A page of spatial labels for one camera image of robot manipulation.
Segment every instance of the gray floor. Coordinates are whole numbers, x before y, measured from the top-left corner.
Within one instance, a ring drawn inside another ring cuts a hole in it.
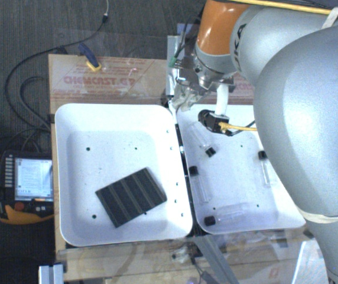
[[[338,5],[338,0],[311,1],[330,7]],[[198,14],[203,3],[204,0],[109,0],[109,20],[102,34],[87,44],[99,54],[165,59],[166,36],[176,34],[177,24]],[[91,35],[100,25],[105,8],[105,0],[0,0],[0,137],[29,128],[5,100],[5,81],[14,66],[30,55]],[[123,41],[126,39],[133,39],[134,45],[144,45],[131,51]],[[76,46],[67,50],[78,54]],[[15,109],[34,121],[17,100],[19,85],[30,76],[48,79],[46,54],[20,66],[8,85]],[[37,112],[47,115],[48,80],[29,83],[25,97]],[[42,150],[50,150],[49,135],[42,134],[37,142]],[[36,265],[52,261],[53,254],[52,221],[28,226],[0,223],[0,284],[35,283]]]

